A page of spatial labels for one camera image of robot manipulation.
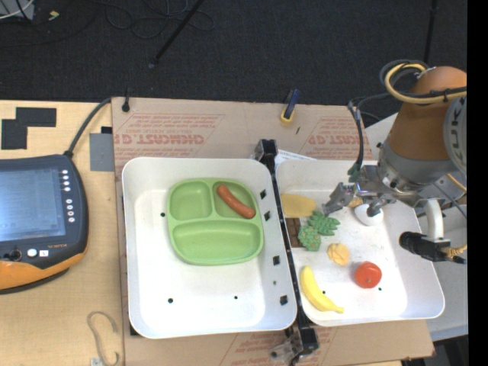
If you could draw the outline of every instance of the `green plate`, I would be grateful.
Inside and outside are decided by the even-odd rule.
[[[225,185],[256,214],[250,220],[222,200],[217,187]],[[263,229],[254,194],[232,179],[199,178],[172,186],[167,203],[169,237],[176,254],[194,265],[229,265],[260,253]]]

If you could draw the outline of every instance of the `button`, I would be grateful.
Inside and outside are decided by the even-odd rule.
[[[37,256],[37,250],[35,248],[28,249],[27,256],[29,258],[35,258]]]

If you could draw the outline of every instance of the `cardboard box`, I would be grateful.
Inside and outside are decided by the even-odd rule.
[[[358,131],[343,106],[296,106],[289,124],[280,121],[282,104],[225,101],[112,99],[117,218],[120,250],[125,250],[120,176],[130,159],[140,156],[249,158],[260,139],[276,140],[278,148],[315,159],[358,156]],[[363,131],[366,160],[373,159]],[[152,340],[130,334],[127,314],[127,262],[120,255],[126,363],[186,365],[278,365],[269,350],[281,344],[284,332],[251,332]],[[306,366],[364,364],[431,356],[433,344],[424,320],[317,327],[319,349],[299,364]]]

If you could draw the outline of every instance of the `screen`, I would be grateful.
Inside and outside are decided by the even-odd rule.
[[[57,167],[0,172],[0,242],[65,233]]]

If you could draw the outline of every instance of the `white tray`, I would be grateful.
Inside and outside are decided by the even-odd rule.
[[[277,168],[278,187],[281,194],[299,194],[314,199],[317,210],[321,210],[339,182],[348,184],[347,171],[351,166],[351,161],[288,160]],[[431,319],[444,310],[444,295],[432,262],[407,252],[398,243],[401,233],[420,232],[414,209],[397,201],[383,210],[382,223],[365,226],[353,209],[345,207],[330,214],[341,224],[334,236],[322,237],[319,251],[291,249],[297,276],[300,277],[303,266],[309,265],[318,285],[332,301],[345,309],[344,313],[320,312],[300,292],[303,311],[317,325]],[[333,242],[347,245],[350,260],[346,266],[337,265],[327,256],[327,247]],[[383,277],[375,288],[364,289],[353,280],[355,267],[363,261],[371,261],[382,269]]]
[[[262,221],[259,255],[218,266],[191,265],[176,255],[167,217],[161,213],[171,186],[190,178],[230,178],[249,188],[261,215],[269,212],[269,219]],[[163,339],[271,331],[294,322],[297,302],[271,175],[263,164],[251,159],[141,157],[125,165],[122,185],[129,317],[140,335]]]

